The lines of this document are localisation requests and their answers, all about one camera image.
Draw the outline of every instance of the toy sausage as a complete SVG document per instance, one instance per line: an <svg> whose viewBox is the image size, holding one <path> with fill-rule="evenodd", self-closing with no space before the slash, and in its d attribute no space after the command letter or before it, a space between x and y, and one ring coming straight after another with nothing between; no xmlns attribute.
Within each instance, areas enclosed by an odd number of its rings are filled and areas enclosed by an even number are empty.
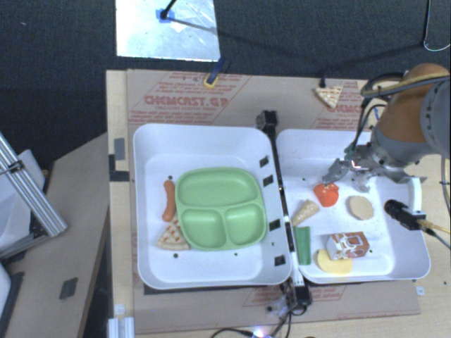
<svg viewBox="0 0 451 338"><path fill-rule="evenodd" d="M170 222L175 214L175 185L172 180L166 180L163 186L166 191L167 203L162 218L165 222Z"/></svg>

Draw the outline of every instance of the toy milk carton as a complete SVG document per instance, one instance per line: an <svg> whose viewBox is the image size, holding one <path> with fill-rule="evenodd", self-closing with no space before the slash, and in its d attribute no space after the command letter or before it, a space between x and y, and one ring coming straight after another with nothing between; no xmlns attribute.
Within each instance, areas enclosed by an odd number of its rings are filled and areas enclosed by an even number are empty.
<svg viewBox="0 0 451 338"><path fill-rule="evenodd" d="M331 234L326 242L330 259L359 258L369 249L363 232Z"/></svg>

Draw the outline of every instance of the green divided plate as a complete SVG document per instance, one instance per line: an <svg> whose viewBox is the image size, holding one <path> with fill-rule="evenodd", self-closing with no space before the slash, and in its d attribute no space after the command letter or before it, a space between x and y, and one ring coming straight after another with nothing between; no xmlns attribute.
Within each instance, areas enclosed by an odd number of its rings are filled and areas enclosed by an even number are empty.
<svg viewBox="0 0 451 338"><path fill-rule="evenodd" d="M201 250L244 248L266 233L260 187L243 169L205 168L183 174L175 185L175 204L186 240Z"/></svg>

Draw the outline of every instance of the toy tomato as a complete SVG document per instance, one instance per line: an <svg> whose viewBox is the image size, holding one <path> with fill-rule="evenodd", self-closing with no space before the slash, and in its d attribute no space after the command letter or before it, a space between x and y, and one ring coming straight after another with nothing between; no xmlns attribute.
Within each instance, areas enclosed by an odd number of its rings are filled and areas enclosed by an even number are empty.
<svg viewBox="0 0 451 338"><path fill-rule="evenodd" d="M321 205L326 208L334 205L338 200L338 187L334 183L318 184L313 191Z"/></svg>

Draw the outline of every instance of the metal plate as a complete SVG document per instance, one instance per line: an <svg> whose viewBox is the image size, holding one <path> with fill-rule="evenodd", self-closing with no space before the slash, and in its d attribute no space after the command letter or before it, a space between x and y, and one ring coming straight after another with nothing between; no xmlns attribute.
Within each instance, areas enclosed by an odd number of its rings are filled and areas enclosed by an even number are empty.
<svg viewBox="0 0 451 338"><path fill-rule="evenodd" d="M118 56L217 61L218 32L213 0L177 0L169 16L159 11L171 0L116 0Z"/></svg>

